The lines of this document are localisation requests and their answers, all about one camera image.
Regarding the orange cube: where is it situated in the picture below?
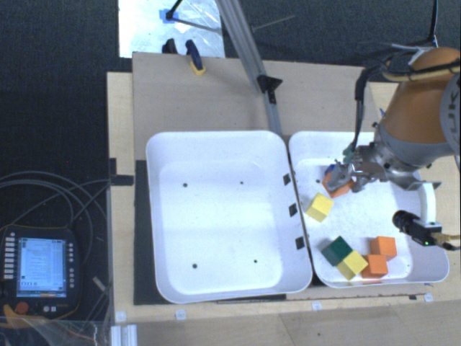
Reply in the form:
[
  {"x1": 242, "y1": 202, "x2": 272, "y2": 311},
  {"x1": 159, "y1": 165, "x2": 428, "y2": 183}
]
[
  {"x1": 361, "y1": 254, "x2": 389, "y2": 280},
  {"x1": 370, "y1": 236, "x2": 398, "y2": 262},
  {"x1": 321, "y1": 171, "x2": 356, "y2": 199}
]

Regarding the white plastic tray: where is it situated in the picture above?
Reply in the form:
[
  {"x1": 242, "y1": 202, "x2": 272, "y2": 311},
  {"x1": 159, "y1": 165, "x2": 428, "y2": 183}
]
[
  {"x1": 287, "y1": 130, "x2": 450, "y2": 289},
  {"x1": 146, "y1": 130, "x2": 313, "y2": 305}
]

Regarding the black cylinder on white bracket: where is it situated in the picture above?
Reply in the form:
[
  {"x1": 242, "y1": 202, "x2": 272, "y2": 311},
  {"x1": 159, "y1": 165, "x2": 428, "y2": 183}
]
[{"x1": 392, "y1": 180, "x2": 444, "y2": 247}]

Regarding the brown cardboard board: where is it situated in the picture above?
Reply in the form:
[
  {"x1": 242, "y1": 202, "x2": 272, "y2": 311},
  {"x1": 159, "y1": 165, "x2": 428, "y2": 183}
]
[{"x1": 132, "y1": 51, "x2": 426, "y2": 301}]

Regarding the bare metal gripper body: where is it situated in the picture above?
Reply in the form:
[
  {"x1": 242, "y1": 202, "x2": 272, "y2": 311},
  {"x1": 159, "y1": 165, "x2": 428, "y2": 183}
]
[{"x1": 351, "y1": 143, "x2": 423, "y2": 191}]

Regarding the yellow cube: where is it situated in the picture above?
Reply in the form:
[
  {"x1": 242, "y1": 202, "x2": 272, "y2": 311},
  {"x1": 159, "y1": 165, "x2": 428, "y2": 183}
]
[
  {"x1": 336, "y1": 249, "x2": 369, "y2": 281},
  {"x1": 305, "y1": 192, "x2": 335, "y2": 223}
]

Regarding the green cube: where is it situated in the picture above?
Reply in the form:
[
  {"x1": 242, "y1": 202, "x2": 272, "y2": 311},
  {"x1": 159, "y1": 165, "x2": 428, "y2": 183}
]
[{"x1": 321, "y1": 235, "x2": 354, "y2": 267}]

